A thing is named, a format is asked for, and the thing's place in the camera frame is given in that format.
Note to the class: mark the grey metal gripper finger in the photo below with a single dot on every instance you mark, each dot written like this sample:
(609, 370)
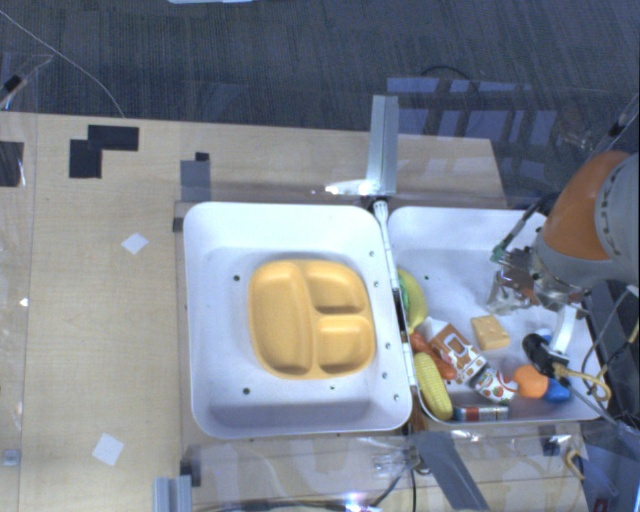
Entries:
(496, 292)
(520, 302)

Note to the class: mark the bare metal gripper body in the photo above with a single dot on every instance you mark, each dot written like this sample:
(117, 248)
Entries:
(522, 270)

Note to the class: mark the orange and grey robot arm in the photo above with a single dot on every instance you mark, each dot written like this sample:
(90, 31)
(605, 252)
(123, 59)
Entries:
(575, 225)

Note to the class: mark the yellow cheese wedge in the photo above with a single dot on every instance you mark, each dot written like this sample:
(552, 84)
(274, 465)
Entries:
(490, 332)

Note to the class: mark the white plastic tray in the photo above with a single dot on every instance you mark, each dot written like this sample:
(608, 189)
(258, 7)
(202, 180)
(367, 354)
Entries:
(450, 250)
(225, 325)

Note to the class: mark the white and brown carton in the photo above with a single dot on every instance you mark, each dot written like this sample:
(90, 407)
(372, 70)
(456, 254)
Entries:
(457, 350)

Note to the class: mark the orange ball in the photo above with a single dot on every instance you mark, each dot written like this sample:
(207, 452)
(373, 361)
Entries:
(531, 381)

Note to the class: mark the yellow banana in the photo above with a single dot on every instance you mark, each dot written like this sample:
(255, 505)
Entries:
(416, 295)

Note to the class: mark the orange carrot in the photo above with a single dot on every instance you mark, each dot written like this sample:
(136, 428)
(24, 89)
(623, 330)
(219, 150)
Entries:
(435, 361)

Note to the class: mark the blue rounded toy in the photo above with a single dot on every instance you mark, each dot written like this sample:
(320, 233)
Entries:
(557, 392)

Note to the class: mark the yellow corn cob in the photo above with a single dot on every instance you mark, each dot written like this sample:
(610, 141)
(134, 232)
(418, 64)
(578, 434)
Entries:
(434, 387)

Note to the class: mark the yellow divided plate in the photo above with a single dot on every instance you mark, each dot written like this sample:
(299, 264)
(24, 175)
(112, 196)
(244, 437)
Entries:
(280, 320)

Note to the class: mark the black cylinder on white bracket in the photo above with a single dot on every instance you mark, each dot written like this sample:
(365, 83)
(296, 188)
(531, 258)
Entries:
(540, 352)

